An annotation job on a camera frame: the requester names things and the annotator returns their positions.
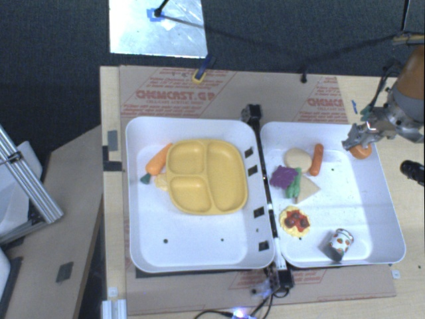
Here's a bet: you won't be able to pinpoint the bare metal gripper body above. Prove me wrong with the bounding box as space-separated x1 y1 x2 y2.
364 106 425 143

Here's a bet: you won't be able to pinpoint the orange round toy food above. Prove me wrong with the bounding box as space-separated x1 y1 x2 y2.
349 142 373 160

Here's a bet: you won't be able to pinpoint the orange sausage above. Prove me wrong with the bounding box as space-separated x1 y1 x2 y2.
309 143 325 177

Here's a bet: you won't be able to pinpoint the beige round bread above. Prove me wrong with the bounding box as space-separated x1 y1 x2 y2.
283 147 313 173

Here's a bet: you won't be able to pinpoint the white plastic tray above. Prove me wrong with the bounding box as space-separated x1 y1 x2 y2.
124 116 277 274
259 121 407 269

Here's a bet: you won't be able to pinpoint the beige triangular pizza slice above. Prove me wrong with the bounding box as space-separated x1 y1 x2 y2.
296 175 321 204

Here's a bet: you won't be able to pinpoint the green toy vegetable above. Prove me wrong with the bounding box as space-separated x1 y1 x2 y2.
284 167 303 200

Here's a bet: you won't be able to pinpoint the purple grapes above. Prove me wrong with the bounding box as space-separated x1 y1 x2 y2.
269 165 299 190

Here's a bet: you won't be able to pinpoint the thin black and white rod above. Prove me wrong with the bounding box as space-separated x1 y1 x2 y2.
251 120 285 269

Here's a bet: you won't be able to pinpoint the yellow spaghetti with meatballs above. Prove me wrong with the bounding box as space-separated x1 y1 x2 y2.
278 205 311 239

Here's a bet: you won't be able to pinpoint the white can with tomato print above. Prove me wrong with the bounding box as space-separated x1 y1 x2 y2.
319 228 355 263

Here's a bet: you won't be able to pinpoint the yellow divided plate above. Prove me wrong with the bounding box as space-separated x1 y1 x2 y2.
165 138 250 217

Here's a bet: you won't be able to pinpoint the brown cardboard board red print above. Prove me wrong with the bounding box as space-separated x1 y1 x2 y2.
117 65 398 316

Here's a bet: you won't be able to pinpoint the orange carrot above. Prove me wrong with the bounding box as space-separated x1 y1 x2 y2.
139 142 174 185

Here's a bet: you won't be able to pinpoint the pale yellow toy food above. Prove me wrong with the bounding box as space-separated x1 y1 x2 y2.
153 173 172 193

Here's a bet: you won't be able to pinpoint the black cylinder on white bracket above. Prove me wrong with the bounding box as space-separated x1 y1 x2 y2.
399 159 425 188

